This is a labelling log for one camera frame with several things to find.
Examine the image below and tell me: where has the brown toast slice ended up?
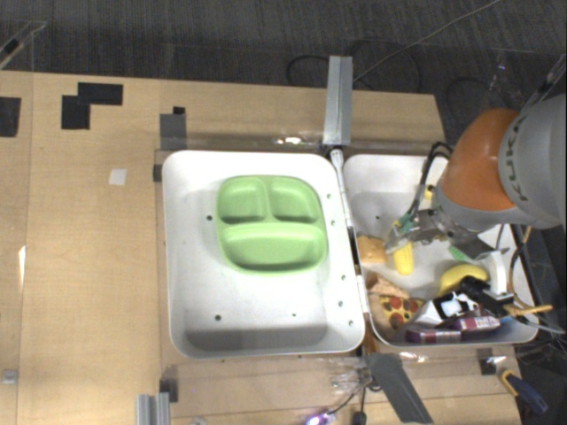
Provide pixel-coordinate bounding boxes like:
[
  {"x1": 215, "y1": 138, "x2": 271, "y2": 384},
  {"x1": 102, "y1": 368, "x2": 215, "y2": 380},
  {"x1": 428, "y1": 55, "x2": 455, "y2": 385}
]
[{"x1": 367, "y1": 274, "x2": 411, "y2": 301}]

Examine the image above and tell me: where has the pizza slice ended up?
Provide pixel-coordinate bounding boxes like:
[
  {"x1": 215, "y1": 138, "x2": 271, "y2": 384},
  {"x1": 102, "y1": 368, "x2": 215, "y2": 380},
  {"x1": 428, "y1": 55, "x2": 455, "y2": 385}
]
[{"x1": 378, "y1": 294, "x2": 426, "y2": 329}]

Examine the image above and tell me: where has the maroon carton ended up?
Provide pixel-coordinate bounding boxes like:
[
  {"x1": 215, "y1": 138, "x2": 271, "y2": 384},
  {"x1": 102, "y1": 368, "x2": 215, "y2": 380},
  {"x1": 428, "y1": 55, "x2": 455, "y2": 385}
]
[
  {"x1": 405, "y1": 328, "x2": 463, "y2": 345},
  {"x1": 451, "y1": 315, "x2": 502, "y2": 333}
]

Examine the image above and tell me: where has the tan bread piece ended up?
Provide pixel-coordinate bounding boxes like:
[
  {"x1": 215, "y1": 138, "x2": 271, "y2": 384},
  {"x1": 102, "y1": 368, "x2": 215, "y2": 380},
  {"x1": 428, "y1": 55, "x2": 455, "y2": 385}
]
[{"x1": 356, "y1": 235, "x2": 389, "y2": 267}]

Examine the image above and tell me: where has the yellow banana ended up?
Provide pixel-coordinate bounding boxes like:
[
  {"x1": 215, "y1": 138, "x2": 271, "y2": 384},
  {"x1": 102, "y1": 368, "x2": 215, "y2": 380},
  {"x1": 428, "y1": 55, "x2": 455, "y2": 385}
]
[{"x1": 438, "y1": 263, "x2": 491, "y2": 298}]

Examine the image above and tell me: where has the white and black carton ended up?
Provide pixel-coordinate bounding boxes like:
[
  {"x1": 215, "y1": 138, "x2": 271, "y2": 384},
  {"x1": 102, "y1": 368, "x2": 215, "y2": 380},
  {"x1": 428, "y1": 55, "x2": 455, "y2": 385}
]
[{"x1": 416, "y1": 292, "x2": 484, "y2": 328}]

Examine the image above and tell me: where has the green divided plate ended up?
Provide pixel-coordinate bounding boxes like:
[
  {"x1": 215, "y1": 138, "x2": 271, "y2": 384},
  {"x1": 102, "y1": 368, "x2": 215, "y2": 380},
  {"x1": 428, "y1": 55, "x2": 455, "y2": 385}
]
[{"x1": 215, "y1": 174, "x2": 330, "y2": 275}]

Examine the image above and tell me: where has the yellow corn cob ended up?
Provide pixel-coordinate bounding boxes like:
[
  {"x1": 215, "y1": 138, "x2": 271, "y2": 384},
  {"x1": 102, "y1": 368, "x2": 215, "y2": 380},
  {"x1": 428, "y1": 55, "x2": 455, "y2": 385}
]
[{"x1": 392, "y1": 221, "x2": 416, "y2": 276}]

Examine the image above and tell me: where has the black cylinder on white bracket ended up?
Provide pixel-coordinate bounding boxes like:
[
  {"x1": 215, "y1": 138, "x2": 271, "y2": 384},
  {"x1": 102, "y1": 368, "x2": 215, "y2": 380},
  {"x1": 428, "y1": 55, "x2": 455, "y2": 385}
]
[{"x1": 459, "y1": 251, "x2": 516, "y2": 317}]

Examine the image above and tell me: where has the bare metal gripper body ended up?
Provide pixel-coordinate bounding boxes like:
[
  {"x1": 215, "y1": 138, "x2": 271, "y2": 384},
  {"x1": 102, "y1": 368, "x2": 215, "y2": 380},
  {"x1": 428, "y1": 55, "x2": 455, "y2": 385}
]
[{"x1": 407, "y1": 208, "x2": 480, "y2": 246}]

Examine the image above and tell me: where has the white plastic tray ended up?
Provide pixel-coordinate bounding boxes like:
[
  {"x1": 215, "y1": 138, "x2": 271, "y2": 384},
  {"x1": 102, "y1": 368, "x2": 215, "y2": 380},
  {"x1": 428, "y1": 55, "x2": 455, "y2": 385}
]
[
  {"x1": 343, "y1": 153, "x2": 541, "y2": 349},
  {"x1": 160, "y1": 150, "x2": 367, "y2": 360}
]

